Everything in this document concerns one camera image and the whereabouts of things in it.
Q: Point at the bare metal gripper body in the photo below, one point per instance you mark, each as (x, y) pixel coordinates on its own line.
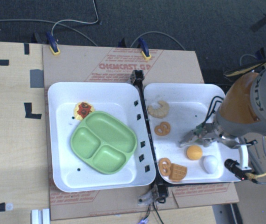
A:
(216, 134)

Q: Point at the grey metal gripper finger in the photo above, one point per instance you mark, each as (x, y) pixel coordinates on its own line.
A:
(189, 138)
(206, 142)

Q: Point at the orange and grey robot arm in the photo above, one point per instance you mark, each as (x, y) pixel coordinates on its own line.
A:
(240, 101)

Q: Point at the orange ball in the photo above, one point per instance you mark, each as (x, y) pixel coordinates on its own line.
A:
(194, 152)

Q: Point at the white egg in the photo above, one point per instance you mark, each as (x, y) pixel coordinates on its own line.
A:
(210, 164)

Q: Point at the orange pretzel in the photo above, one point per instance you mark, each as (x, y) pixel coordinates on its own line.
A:
(162, 128)
(164, 166)

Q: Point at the orange waffle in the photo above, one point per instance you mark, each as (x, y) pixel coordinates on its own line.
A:
(178, 172)

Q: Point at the white plastic tray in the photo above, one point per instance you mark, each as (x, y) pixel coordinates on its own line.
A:
(188, 101)
(63, 171)

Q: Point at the beige croissant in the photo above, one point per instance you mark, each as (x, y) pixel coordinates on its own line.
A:
(159, 111)

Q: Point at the brown cardboard board red print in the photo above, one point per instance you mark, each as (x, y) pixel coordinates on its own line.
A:
(174, 64)

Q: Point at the green divided plate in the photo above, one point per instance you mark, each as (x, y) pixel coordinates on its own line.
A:
(104, 141)

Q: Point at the yellow and red pizza slice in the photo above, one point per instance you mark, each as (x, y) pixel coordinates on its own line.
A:
(82, 109)

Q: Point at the black cylinder on white bracket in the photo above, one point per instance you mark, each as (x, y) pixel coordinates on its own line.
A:
(243, 155)

